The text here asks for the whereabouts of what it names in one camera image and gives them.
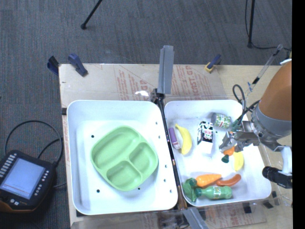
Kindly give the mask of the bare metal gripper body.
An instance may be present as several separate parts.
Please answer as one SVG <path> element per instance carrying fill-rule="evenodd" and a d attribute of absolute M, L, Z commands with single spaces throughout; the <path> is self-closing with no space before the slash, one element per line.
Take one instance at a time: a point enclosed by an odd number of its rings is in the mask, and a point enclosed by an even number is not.
<path fill-rule="evenodd" d="M 280 136 L 262 127 L 259 123 L 242 121 L 242 128 L 234 133 L 235 144 L 237 141 L 248 143 L 249 145 L 264 145 L 272 151 L 280 151 L 281 144 L 278 143 Z"/>

